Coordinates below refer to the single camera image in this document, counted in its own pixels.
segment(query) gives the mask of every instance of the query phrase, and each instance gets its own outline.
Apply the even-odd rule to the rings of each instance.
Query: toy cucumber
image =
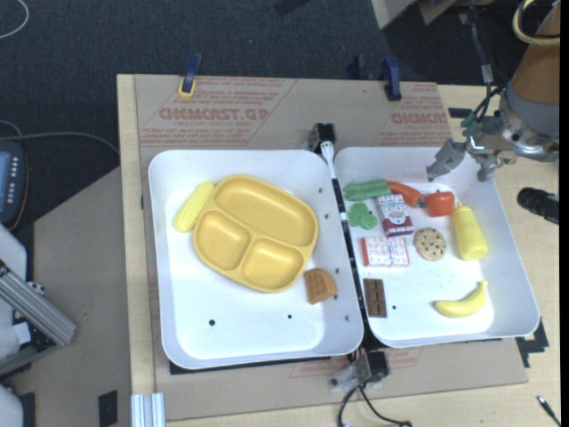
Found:
[[[344,198],[348,201],[363,201],[373,197],[390,195],[388,183],[385,179],[366,181],[362,183],[350,183],[344,187]]]

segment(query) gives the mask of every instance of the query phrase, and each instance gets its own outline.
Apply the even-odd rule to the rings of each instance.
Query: black carpet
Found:
[[[377,79],[393,56],[404,81],[482,84],[455,9],[426,26],[413,5],[381,31],[371,0],[22,1],[28,24],[0,38],[0,121],[24,134],[82,132],[118,146],[116,75],[181,75],[194,52],[203,54],[202,75],[344,79],[359,55],[365,78]],[[520,1],[498,0],[479,13],[497,81],[511,76],[525,50],[510,28]],[[0,0],[0,36],[23,16],[15,0]],[[0,138],[13,135],[0,125]],[[119,165],[112,148],[84,137],[23,145],[30,177],[20,226]]]

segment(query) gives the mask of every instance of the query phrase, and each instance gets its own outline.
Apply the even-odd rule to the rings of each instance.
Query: toy cookie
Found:
[[[440,261],[446,253],[446,241],[434,228],[423,228],[415,232],[413,244],[417,253],[427,261]]]

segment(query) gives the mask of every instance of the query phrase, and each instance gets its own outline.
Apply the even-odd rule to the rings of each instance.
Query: mustard bottle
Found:
[[[488,254],[488,245],[472,209],[457,202],[453,223],[461,258],[465,261],[484,258]]]

